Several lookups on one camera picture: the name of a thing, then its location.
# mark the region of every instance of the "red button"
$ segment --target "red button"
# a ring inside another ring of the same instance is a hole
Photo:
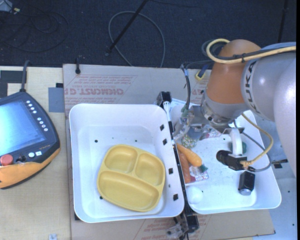
[[[0,157],[0,163],[2,166],[12,165],[14,163],[14,157],[10,154],[4,154]]]

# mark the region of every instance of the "black floor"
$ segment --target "black floor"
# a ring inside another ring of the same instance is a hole
[[[205,60],[202,44],[295,42],[297,0],[8,0],[0,10],[0,66],[73,64],[179,68]]]

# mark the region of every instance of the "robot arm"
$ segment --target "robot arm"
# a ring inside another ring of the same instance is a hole
[[[218,42],[226,44],[218,56],[213,56],[210,49]],[[196,138],[198,134],[194,133],[206,125],[222,134],[229,133],[229,124],[251,110],[275,122],[283,150],[297,176],[296,43],[260,49],[243,39],[217,39],[208,44],[206,53],[214,65],[200,106],[192,106],[188,111],[186,134]]]

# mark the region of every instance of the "touch screen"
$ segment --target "touch screen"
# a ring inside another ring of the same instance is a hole
[[[45,139],[23,101],[0,105],[0,156]]]

